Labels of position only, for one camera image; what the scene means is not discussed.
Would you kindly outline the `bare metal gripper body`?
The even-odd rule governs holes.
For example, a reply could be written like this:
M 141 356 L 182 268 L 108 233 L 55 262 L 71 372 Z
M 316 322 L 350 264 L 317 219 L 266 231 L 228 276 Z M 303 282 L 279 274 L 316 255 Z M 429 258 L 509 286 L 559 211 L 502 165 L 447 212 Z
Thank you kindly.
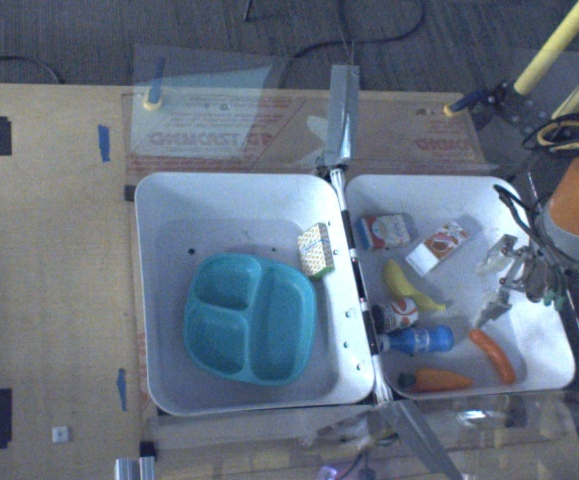
M 523 246 L 513 253 L 510 288 L 533 303 L 563 304 L 567 283 L 561 268 L 541 250 Z

